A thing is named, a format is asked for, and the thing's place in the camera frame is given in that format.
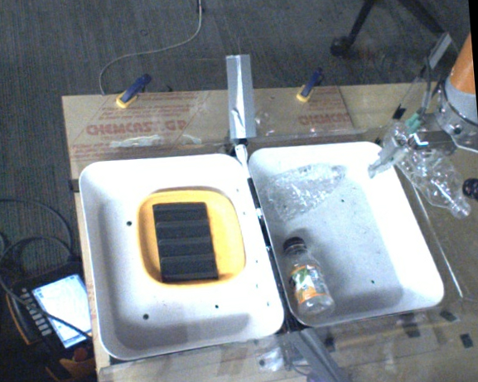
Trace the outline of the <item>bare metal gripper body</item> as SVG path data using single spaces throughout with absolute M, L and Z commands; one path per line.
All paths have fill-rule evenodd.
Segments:
M 428 147 L 452 154 L 458 148 L 478 153 L 477 116 L 461 113 L 448 101 L 432 112 L 419 109 L 404 122 L 416 149 Z

